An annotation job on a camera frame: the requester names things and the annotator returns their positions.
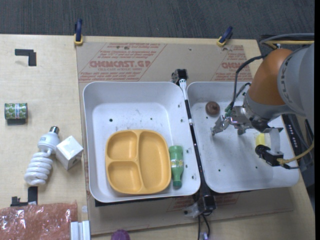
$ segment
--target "blue clamp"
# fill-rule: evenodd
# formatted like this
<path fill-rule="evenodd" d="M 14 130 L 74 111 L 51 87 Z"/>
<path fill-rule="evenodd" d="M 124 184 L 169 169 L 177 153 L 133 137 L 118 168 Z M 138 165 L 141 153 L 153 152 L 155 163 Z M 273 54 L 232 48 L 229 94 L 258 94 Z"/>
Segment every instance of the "blue clamp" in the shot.
<path fill-rule="evenodd" d="M 232 29 L 233 27 L 229 26 L 224 34 L 219 37 L 218 41 L 216 42 L 218 46 L 223 47 L 226 44 L 227 40 L 232 36 Z"/>
<path fill-rule="evenodd" d="M 78 18 L 74 25 L 74 43 L 76 46 L 81 46 L 84 42 L 83 36 L 81 34 L 82 19 Z"/>

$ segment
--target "gray floor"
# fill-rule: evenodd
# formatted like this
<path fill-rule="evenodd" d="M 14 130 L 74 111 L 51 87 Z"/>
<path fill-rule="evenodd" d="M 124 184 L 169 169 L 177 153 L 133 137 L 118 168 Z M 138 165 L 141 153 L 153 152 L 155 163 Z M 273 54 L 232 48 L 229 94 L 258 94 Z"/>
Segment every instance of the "gray floor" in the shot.
<path fill-rule="evenodd" d="M 0 34 L 234 39 L 315 32 L 315 0 L 0 0 Z M 262 54 L 270 52 L 259 44 Z M 315 207 L 315 187 L 309 189 Z"/>

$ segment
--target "yellow divided plate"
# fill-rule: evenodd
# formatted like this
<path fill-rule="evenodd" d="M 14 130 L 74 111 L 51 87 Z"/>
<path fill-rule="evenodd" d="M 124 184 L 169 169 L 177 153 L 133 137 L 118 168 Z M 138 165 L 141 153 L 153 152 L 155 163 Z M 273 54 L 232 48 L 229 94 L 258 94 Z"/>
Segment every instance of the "yellow divided plate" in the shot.
<path fill-rule="evenodd" d="M 106 142 L 106 175 L 111 187 L 124 194 L 154 194 L 171 181 L 166 140 L 156 131 L 117 131 Z"/>

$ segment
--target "red plastic package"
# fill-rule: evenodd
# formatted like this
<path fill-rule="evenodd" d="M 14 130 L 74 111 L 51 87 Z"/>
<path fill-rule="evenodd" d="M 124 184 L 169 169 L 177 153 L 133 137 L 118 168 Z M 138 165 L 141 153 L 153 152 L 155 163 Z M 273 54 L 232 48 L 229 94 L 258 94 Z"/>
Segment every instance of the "red plastic package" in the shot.
<path fill-rule="evenodd" d="M 0 210 L 0 239 L 69 240 L 70 223 L 76 221 L 76 202 L 8 207 Z"/>

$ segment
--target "wooden table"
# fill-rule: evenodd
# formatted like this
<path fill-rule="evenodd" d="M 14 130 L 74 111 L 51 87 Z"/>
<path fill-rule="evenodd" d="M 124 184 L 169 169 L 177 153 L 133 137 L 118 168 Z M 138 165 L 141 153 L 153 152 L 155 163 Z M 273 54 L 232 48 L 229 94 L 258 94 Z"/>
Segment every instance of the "wooden table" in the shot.
<path fill-rule="evenodd" d="M 85 36 L 84 42 L 164 43 L 214 45 L 216 39 L 101 37 Z M 255 40 L 230 40 L 243 45 L 247 58 L 260 54 Z M 15 49 L 33 49 L 37 66 L 28 66 L 28 58 L 15 56 Z M 73 36 L 0 35 L 0 104 L 28 103 L 28 121 L 22 125 L 8 125 L 0 116 L 1 157 L 0 209 L 9 207 L 11 197 L 27 200 L 28 185 L 24 174 L 32 154 L 38 151 L 41 135 L 51 126 L 58 126 L 60 139 L 73 136 L 82 144 L 80 97 L 78 89 L 77 53 Z M 252 74 L 260 62 L 250 65 Z M 210 222 L 210 239 L 215 240 L 269 240 L 315 239 L 315 213 L 300 177 L 289 188 L 293 211 L 247 218 Z M 53 159 L 53 169 L 46 185 L 38 188 L 39 204 L 78 204 L 78 220 L 88 219 L 82 212 L 87 205 L 84 163 L 66 171 Z M 131 231 L 132 240 L 140 239 L 196 239 L 198 224 L 173 225 L 155 229 Z M 110 234 L 92 239 L 109 239 Z"/>

